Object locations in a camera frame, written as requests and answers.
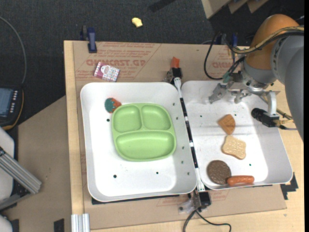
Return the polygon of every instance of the device screen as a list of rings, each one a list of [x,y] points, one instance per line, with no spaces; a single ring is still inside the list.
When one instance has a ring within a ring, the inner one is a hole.
[[[7,117],[11,105],[13,90],[10,88],[0,88],[0,116]]]

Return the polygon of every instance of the toy sausage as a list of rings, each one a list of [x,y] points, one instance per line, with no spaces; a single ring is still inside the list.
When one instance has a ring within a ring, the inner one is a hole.
[[[227,179],[227,183],[230,186],[233,186],[233,185],[238,184],[238,183],[251,184],[253,182],[254,182],[254,177],[252,175],[236,175],[236,176],[229,177]]]

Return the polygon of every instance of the wooden table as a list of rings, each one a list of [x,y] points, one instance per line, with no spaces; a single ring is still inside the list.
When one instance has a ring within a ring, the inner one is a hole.
[[[64,42],[65,75],[66,75],[66,99],[68,113],[68,135],[70,152],[70,186],[71,186],[71,208],[73,214],[81,215],[85,213],[83,200],[83,184],[81,171],[81,155],[79,126],[77,114],[76,79],[74,67],[73,41]],[[205,45],[196,45],[199,49],[205,50]],[[277,95],[277,105],[281,110],[289,111],[284,86],[276,82],[273,90],[280,90]],[[298,189],[296,192],[288,193],[286,201],[287,209],[258,212],[250,214],[232,215],[224,217],[212,217],[214,223],[230,223],[232,231],[281,231],[281,232],[300,232],[304,231],[304,144],[296,131],[281,130],[283,143],[288,152],[288,156],[295,173]],[[117,227],[109,229],[92,230],[95,232],[141,232],[141,231],[182,231],[183,220],[136,225],[129,227]],[[187,231],[228,231],[228,228],[221,228],[206,224],[202,219],[193,219],[187,226]]]

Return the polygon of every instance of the white tray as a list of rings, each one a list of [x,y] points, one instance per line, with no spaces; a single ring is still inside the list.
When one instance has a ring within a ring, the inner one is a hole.
[[[104,107],[113,97],[122,104],[155,103],[171,115],[176,150],[166,159],[133,162],[120,157],[112,138],[112,115]],[[189,193],[197,185],[178,92],[167,83],[90,83],[81,90],[87,182],[101,202]]]
[[[210,104],[208,97],[218,83],[189,81],[182,86],[200,177],[204,185],[210,189],[231,188],[227,185],[217,185],[209,179],[206,167],[212,160],[226,162],[232,175],[253,175],[254,184],[242,187],[289,182],[293,172],[279,129],[268,128],[251,116],[255,107],[267,111],[267,104],[255,95],[235,104],[235,97],[231,94],[226,94],[223,99]],[[236,121],[232,135],[246,142],[247,155],[243,160],[221,151],[227,134],[217,121],[227,114],[231,114]]]

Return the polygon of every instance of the black floor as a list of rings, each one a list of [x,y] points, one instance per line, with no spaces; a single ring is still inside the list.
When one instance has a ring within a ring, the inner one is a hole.
[[[239,45],[249,45],[269,15],[303,16],[304,0],[270,0],[253,14],[247,5],[234,14],[224,7],[209,20],[201,0],[0,0],[0,8],[27,55],[21,123],[65,95],[63,41],[78,40],[82,25],[94,27],[98,41],[201,44],[220,30],[228,38],[237,33]],[[131,23],[136,16],[144,24],[139,30]],[[22,48],[1,20],[0,46],[0,85],[18,85]]]

